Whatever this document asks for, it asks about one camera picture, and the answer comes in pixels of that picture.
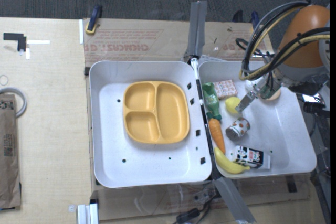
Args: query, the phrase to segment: carrot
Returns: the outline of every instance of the carrot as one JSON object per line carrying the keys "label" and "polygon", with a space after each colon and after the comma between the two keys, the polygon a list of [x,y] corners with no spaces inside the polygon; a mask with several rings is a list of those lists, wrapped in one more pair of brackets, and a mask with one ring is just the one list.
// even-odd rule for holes
{"label": "carrot", "polygon": [[221,124],[220,121],[217,119],[211,118],[209,120],[209,129],[211,137],[215,141],[217,147],[223,152],[223,154],[225,154],[225,144],[220,124]]}

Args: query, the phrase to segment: banana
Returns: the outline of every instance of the banana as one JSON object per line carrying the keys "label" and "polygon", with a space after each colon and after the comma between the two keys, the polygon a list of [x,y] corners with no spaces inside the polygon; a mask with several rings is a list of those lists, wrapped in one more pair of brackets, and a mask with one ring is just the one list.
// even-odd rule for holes
{"label": "banana", "polygon": [[231,162],[218,147],[214,148],[214,152],[215,152],[216,163],[220,166],[220,168],[227,171],[228,173],[240,174],[244,170],[250,170],[249,166],[243,166],[243,165]]}

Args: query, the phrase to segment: tin can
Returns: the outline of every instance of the tin can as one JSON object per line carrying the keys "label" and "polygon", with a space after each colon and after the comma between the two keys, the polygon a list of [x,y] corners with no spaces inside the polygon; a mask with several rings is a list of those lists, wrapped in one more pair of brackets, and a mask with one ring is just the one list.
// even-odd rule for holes
{"label": "tin can", "polygon": [[231,126],[229,126],[225,132],[229,139],[237,141],[241,139],[248,130],[251,129],[251,125],[247,119],[239,117]]}

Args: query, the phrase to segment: metal ring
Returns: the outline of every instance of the metal ring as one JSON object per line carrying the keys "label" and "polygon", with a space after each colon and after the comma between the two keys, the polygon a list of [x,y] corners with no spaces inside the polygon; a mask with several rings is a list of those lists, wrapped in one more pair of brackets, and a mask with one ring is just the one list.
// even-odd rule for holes
{"label": "metal ring", "polygon": [[0,89],[0,94],[6,93],[6,92],[16,93],[17,95],[19,95],[22,98],[22,100],[23,100],[22,108],[18,112],[16,112],[16,114],[15,114],[15,116],[17,118],[20,117],[25,112],[25,110],[27,108],[27,98],[26,98],[26,96],[18,88],[7,87],[7,88]]}
{"label": "metal ring", "polygon": [[[5,83],[1,83],[1,78],[2,78],[2,77],[4,77],[4,78],[7,79],[7,81],[6,81]],[[0,75],[0,85],[1,85],[1,86],[6,86],[7,83],[8,83],[8,81],[9,81],[8,76],[6,76],[6,75]]]}

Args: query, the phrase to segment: yellow divided plate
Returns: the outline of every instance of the yellow divided plate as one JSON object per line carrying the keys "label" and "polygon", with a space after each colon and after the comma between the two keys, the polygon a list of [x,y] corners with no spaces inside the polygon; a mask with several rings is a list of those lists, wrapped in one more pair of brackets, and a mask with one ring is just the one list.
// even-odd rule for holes
{"label": "yellow divided plate", "polygon": [[141,143],[169,144],[189,132],[189,111],[183,90],[164,81],[142,81],[124,92],[123,119],[128,135]]}

